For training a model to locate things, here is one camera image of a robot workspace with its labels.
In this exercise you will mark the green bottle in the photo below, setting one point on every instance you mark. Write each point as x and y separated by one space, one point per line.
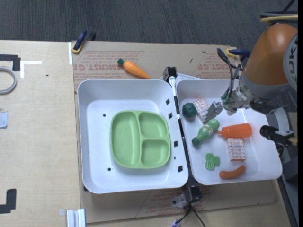
206 131

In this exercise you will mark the white carton with orange print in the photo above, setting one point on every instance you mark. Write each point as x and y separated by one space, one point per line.
200 106
236 149

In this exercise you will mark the green ridged lettuce leaf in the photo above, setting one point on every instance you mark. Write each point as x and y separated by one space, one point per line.
211 161

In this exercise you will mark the black cylinder on white bracket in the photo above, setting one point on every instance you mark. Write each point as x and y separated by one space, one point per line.
268 132

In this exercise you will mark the orange carrot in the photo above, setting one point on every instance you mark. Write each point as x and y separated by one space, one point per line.
133 68

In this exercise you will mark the green divided plate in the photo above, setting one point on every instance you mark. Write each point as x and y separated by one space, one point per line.
125 138

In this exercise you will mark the white paper slip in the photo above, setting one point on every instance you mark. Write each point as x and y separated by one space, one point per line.
187 76

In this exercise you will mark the orange sausage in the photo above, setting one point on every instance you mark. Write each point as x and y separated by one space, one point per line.
232 173

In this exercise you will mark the thin black and white rod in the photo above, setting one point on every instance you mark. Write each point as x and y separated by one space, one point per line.
181 124

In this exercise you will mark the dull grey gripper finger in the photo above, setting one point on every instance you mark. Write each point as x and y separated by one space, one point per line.
218 109
210 113

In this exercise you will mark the dark green broccoli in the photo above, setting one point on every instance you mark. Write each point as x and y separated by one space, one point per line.
189 110

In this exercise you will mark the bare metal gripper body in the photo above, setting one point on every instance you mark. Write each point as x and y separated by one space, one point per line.
240 98

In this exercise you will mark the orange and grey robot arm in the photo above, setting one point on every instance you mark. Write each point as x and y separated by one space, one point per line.
267 60

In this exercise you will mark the white plastic tray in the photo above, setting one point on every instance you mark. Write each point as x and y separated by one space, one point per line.
99 126
260 159

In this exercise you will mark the orange bottle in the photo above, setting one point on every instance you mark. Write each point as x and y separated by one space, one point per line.
236 130

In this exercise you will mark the brown cardboard board red print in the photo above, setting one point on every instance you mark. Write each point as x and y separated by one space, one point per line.
151 60

